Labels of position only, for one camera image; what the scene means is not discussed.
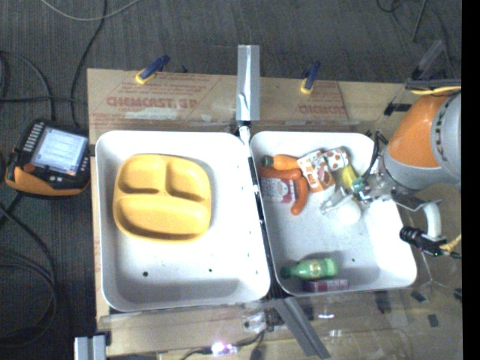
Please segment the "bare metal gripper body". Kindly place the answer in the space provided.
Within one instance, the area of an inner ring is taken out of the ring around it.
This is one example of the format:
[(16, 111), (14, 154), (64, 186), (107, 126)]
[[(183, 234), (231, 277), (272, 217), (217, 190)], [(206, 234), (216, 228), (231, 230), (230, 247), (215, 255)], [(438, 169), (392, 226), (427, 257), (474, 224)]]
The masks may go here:
[(358, 192), (358, 198), (365, 203), (374, 200), (384, 200), (391, 196), (392, 181), (383, 173), (364, 174), (361, 177), (361, 189)]

